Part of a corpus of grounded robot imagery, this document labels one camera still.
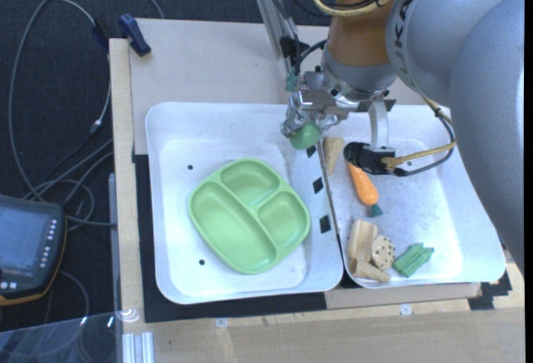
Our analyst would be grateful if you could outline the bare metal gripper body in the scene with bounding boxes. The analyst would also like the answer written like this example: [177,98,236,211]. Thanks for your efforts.
[296,70,397,119]

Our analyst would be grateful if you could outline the green round toy fruit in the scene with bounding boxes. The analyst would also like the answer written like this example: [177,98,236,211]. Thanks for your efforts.
[288,122,322,152]

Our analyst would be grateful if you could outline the beige waffle cone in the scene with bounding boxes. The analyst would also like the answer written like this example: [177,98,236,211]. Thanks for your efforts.
[347,256,391,284]
[322,136,346,177]

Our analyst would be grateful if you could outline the orange carrot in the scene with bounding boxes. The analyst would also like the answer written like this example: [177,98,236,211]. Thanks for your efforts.
[346,161,385,219]

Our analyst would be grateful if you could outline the pale wood board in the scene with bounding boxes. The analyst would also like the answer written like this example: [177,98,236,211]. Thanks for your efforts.
[128,17,484,311]

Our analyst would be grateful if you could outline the green divided plate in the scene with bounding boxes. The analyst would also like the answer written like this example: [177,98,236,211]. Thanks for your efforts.
[187,157,312,276]

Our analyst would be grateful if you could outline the white plastic tray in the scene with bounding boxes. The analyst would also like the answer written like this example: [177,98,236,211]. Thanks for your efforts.
[144,101,345,306]
[319,102,507,290]

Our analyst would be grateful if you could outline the chocolate chip biscuit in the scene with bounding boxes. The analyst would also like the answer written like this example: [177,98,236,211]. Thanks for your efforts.
[370,234,397,272]

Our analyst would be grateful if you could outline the green beans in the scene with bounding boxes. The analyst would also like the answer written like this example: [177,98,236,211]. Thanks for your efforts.
[391,242,436,279]

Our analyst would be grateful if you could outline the black cylinder on white bracket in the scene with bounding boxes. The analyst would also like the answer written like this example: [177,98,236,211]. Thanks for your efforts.
[343,100,397,177]

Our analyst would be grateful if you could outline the black block with thin wires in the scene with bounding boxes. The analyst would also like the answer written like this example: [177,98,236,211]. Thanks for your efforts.
[279,35,302,65]

